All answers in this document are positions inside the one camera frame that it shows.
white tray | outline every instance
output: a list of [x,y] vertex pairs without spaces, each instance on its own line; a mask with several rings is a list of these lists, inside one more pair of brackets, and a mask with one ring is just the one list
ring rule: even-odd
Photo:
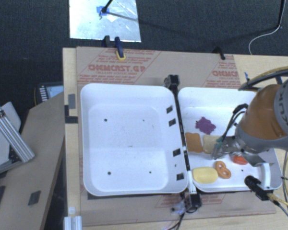
[[[216,126],[215,130],[210,134],[213,136],[221,136],[232,116],[232,111],[239,104],[249,104],[255,93],[239,92],[233,89],[212,89],[212,88],[183,88],[179,92],[179,103],[184,132],[199,133],[203,143],[205,133],[195,128],[195,122],[202,117],[211,120]],[[228,136],[234,135],[235,127],[231,128]],[[264,152],[260,155],[264,160],[270,162],[259,167],[251,165],[238,165],[232,162],[227,155],[221,159],[226,167],[231,171],[231,178],[218,178],[214,183],[201,184],[193,180],[197,188],[204,192],[233,192],[246,191],[249,188],[245,185],[244,179],[248,175],[252,175],[262,181],[262,185],[267,189],[276,189],[281,186],[281,170],[276,158],[274,149]],[[189,161],[191,169],[208,166],[214,167],[215,160],[210,154],[189,152]]]
[[[170,90],[92,83],[81,91],[81,109],[84,185],[89,193],[185,190],[188,178]],[[175,150],[180,154],[174,156]]]

wire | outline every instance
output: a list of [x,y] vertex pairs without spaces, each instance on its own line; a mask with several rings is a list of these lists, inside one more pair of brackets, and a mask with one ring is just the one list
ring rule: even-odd
[[239,112],[239,113],[237,113],[237,114],[234,113],[234,114],[231,116],[231,119],[230,119],[230,121],[229,121],[229,123],[228,123],[228,125],[227,125],[227,128],[226,128],[224,134],[222,135],[222,142],[225,140],[225,137],[226,137],[229,129],[233,126],[233,124],[235,123],[235,121],[236,121],[236,119],[238,118],[238,116],[239,116],[240,114],[242,114],[242,113],[245,113],[245,111]]
[[283,212],[286,214],[286,216],[288,217],[287,211],[280,205],[280,203],[275,204],[275,205],[277,205],[278,207],[280,207],[280,208],[282,209],[282,211],[283,211]]
[[255,40],[257,40],[258,38],[261,38],[261,37],[263,37],[263,36],[272,35],[273,33],[277,32],[277,31],[279,30],[279,28],[281,27],[283,15],[284,15],[285,4],[286,4],[286,0],[283,0],[282,6],[281,6],[280,19],[279,19],[278,25],[276,26],[276,29],[275,29],[273,32],[271,32],[271,33],[266,33],[266,34],[260,35],[260,36],[258,36],[258,37],[255,37],[255,38],[253,38],[253,39],[250,41],[250,43],[249,43],[249,52],[250,52],[250,55],[252,55],[252,52],[251,52],[251,44],[252,44]]
[[183,217],[184,217],[184,214],[185,214],[185,213],[183,213],[183,214],[180,216],[179,221],[178,221],[173,227],[171,227],[171,228],[169,228],[169,229],[167,229],[167,230],[173,230],[173,229],[175,229],[176,227],[177,227],[176,230],[178,230],[179,227],[180,227],[180,225],[181,225],[181,222],[182,222],[182,219],[183,219]]
[[245,82],[244,84],[242,84],[239,88],[239,90],[257,90],[258,88],[253,87],[254,85],[271,79],[271,78],[275,78],[278,76],[285,76],[288,74],[288,66],[286,67],[280,67],[280,68],[275,68],[269,71],[266,71],[254,78],[252,78],[251,80],[248,80],[247,82]]
[[288,197],[288,188],[287,188],[286,179],[284,180],[283,185],[285,186],[285,191],[286,191],[286,194],[287,194],[287,197]]
[[286,188],[285,188],[285,181],[287,180],[286,178],[286,167],[287,167],[287,161],[288,161],[288,151],[286,151],[285,153],[285,157],[284,157],[284,164],[283,164],[283,192],[284,192],[284,198],[285,198],[285,202],[288,203],[287,200],[287,192],[286,192]]
[[196,211],[197,211],[197,208],[195,208],[194,210],[190,210],[190,209],[189,209],[189,210],[187,210],[186,212],[189,213],[189,214],[192,214],[192,213],[194,213],[194,212],[196,212]]
[[285,200],[280,199],[279,197],[277,197],[276,195],[274,195],[272,193],[267,194],[267,196],[269,197],[269,199],[271,201],[277,201],[277,202],[283,203],[284,205],[288,206],[288,203]]

wooden board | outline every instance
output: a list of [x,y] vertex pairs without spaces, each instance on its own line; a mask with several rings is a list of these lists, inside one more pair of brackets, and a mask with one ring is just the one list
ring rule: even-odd
[[[36,155],[0,179],[5,191],[0,204],[0,230],[44,229],[63,152],[63,94],[32,108],[22,137]],[[28,205],[32,193],[39,201]]]
[[[175,62],[177,61],[177,56],[181,59],[184,59],[184,53],[171,53],[167,52],[167,62]],[[239,79],[241,82],[244,82],[244,71],[247,71],[251,74],[259,75],[263,71],[262,68],[259,68],[259,65],[262,65],[268,57],[257,57],[252,59],[250,63],[243,64],[245,60],[249,59],[249,56],[234,56],[237,72],[239,74]],[[76,49],[66,48],[63,51],[63,61],[64,61],[64,84],[68,85],[69,92],[65,93],[65,104],[68,104],[68,94],[76,94],[77,95],[77,86],[76,86]],[[288,65],[288,57],[277,58],[277,60],[269,61],[266,63],[268,69],[278,68],[280,66]],[[162,77],[158,77],[158,79],[154,82],[162,82]],[[67,190],[68,190],[68,207],[70,209],[75,209],[75,214],[69,213],[69,216],[80,215],[81,211],[81,201],[80,201],[80,188],[79,188],[79,153],[76,150],[76,141],[77,138],[78,125],[77,124],[67,124],[66,125],[66,143],[67,143]],[[280,165],[282,166],[282,161],[284,158],[284,152],[278,150],[277,156],[280,160]],[[282,189],[276,190],[276,194],[282,197]],[[237,205],[237,210],[243,207],[243,205]],[[258,215],[258,216],[236,216],[236,217],[226,217],[226,218],[207,218],[207,219],[188,219],[184,220],[180,229],[280,229],[281,227],[288,228],[288,219],[281,212],[280,209],[276,209],[277,214],[269,214],[269,215]],[[131,223],[131,224],[118,224],[118,225],[106,225],[106,226],[94,226],[94,227],[84,227],[84,230],[127,230],[127,229],[168,229],[173,226],[175,221],[162,221],[162,222],[148,222],[148,223]]]

black connector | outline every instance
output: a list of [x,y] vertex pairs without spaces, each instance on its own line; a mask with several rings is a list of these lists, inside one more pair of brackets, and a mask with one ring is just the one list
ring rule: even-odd
[[244,179],[244,183],[248,186],[249,189],[255,192],[256,196],[262,201],[269,200],[267,194],[273,192],[273,190],[266,191],[259,187],[258,184],[261,184],[261,181],[251,175]]
[[202,206],[202,200],[201,200],[201,196],[199,195],[199,193],[191,194],[190,198],[191,198],[191,206],[192,206],[191,210],[198,209],[200,206]]
[[243,108],[248,109],[248,107],[249,107],[249,105],[247,105],[246,103],[238,105],[232,113],[237,114]]
[[168,77],[164,79],[163,86],[172,90],[173,87],[177,88],[179,84],[180,80],[178,75],[168,75]]

black cable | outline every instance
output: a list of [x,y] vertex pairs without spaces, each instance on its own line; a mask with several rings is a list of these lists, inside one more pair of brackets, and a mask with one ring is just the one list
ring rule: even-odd
[[171,228],[169,228],[169,229],[167,229],[167,230],[173,230],[173,229],[175,229],[176,227],[177,227],[176,230],[178,230],[179,227],[180,227],[180,225],[181,225],[181,222],[182,222],[182,219],[183,219],[183,217],[184,217],[184,214],[185,214],[185,213],[183,213],[183,214],[180,216],[179,221],[178,221],[173,227],[171,227]]
[[256,78],[254,80],[247,81],[245,84],[241,85],[238,90],[259,90],[259,88],[253,87],[253,86],[262,82],[262,81],[276,78],[276,77],[286,76],[286,75],[288,75],[288,69],[273,72],[271,74]]
[[277,27],[279,27],[279,26],[281,25],[281,23],[282,23],[285,4],[286,4],[286,0],[281,0],[281,2],[280,2],[280,8],[279,8],[279,15],[278,15]]
[[189,209],[189,210],[187,210],[186,212],[189,213],[189,214],[192,214],[192,213],[194,213],[194,212],[196,212],[196,211],[197,211],[197,208],[195,208],[194,210],[190,210],[190,209]]
[[106,4],[106,6],[101,9],[100,14],[107,12],[107,9],[108,9],[108,7],[110,6],[110,4],[112,3],[112,1],[113,1],[113,0],[109,0],[109,2]]
[[278,206],[278,207],[280,207],[281,208],[281,210],[286,214],[286,216],[288,217],[288,213],[287,213],[287,211],[280,205],[280,203],[279,202],[277,202],[277,201],[273,201],[273,203],[276,205],[276,206]]
[[235,123],[236,119],[237,119],[237,118],[239,117],[239,115],[242,114],[242,113],[245,113],[245,111],[239,112],[238,114],[233,114],[233,115],[231,116],[231,119],[230,119],[230,121],[229,121],[229,123],[228,123],[228,125],[227,125],[227,128],[226,128],[224,134],[222,135],[222,142],[224,141],[224,139],[225,139],[225,137],[226,137],[229,129],[233,126],[233,124]]

